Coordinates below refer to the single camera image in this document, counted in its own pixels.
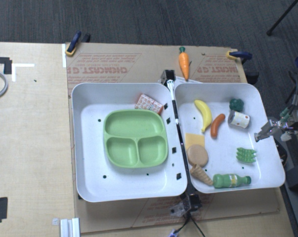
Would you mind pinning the green pea pods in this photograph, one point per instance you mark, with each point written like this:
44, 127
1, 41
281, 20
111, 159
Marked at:
245, 154

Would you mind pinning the yellow banana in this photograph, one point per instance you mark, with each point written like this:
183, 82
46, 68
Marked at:
206, 113

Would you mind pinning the white dotted can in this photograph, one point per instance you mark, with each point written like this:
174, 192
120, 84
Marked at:
240, 119

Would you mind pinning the orange carrot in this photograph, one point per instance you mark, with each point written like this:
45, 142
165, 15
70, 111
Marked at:
184, 63

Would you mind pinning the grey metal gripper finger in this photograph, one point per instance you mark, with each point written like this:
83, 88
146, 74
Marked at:
261, 135
268, 125

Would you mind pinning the white plastic tray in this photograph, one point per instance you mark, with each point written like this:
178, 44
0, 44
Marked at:
225, 157
89, 181

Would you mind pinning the orange and white carton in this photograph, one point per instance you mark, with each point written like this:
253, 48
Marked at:
146, 102

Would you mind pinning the brown cardboard board red print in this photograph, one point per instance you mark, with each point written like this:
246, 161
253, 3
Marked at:
101, 68

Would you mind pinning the green plastic bottle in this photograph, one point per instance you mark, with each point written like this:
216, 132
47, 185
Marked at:
225, 181

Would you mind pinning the black stand leg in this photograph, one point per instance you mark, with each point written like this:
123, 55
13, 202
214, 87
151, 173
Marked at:
284, 15

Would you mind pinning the thin black and white rod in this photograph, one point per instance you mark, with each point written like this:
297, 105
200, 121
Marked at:
182, 142

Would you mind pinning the tan round biscuit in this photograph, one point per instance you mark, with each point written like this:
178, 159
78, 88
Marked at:
197, 155

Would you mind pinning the green broccoli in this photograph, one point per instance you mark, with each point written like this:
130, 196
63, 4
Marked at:
236, 104

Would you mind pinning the tan ice cream cone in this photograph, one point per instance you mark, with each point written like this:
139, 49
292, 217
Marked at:
200, 174

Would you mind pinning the green divided plate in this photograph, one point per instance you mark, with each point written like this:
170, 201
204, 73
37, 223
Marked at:
119, 125

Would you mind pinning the orange sausage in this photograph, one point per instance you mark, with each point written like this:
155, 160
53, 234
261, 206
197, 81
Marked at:
216, 126

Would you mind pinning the yellow cheese slice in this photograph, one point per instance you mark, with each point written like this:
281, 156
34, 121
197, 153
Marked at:
194, 138

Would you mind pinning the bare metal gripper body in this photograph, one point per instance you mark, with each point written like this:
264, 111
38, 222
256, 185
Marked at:
290, 122

